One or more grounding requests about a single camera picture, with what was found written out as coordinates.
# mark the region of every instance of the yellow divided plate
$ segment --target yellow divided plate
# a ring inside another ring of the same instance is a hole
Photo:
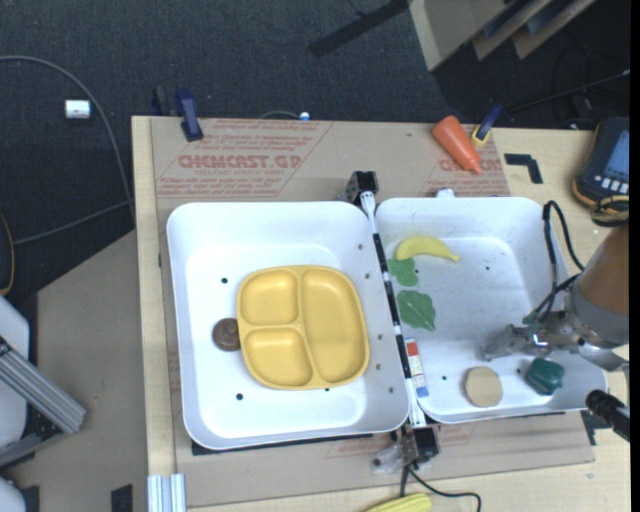
[[[265,386],[330,388],[357,379],[369,363],[358,294],[333,268],[254,272],[240,285],[237,313],[245,363]]]

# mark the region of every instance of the yellow object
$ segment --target yellow object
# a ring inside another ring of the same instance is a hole
[[[486,142],[489,140],[489,135],[491,134],[491,131],[488,131],[485,134],[484,138],[481,139],[480,137],[478,137],[479,131],[480,131],[480,125],[477,125],[471,132],[471,135],[469,136],[471,138],[472,144],[477,148],[483,147],[486,144]]]
[[[417,493],[387,501],[366,512],[429,512],[430,510],[431,498],[427,494]]]
[[[240,285],[237,313],[244,361],[265,386],[330,388],[355,380],[369,364],[358,294],[333,268],[254,272]]]
[[[440,258],[449,258],[455,262],[460,256],[453,254],[446,244],[433,236],[411,236],[405,238],[396,249],[396,260],[407,260],[417,254],[429,254]]]
[[[498,405],[503,394],[500,376],[488,366],[476,366],[467,372],[464,391],[476,407]]]

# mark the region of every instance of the dark carpet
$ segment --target dark carpet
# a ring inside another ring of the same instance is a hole
[[[479,62],[471,45],[426,68],[415,27],[392,0],[46,3],[0,0],[0,211],[15,245],[19,304],[133,229],[112,140],[132,189],[132,115],[152,91],[189,87],[202,117],[308,111],[316,120],[480,122],[506,108],[584,87],[630,67],[630,0],[599,0],[526,59],[505,43]],[[629,78],[514,113],[497,126],[593,128],[629,115]],[[117,206],[77,226],[50,230]]]

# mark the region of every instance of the yellow banana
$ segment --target yellow banana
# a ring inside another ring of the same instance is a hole
[[[440,258],[449,258],[455,262],[460,260],[460,256],[453,254],[446,244],[439,238],[433,236],[411,236],[405,238],[396,249],[396,260],[407,260],[416,254],[429,254]]]

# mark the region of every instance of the white plug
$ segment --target white plug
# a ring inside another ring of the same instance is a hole
[[[89,100],[65,100],[64,112],[67,119],[89,119],[91,102]]]

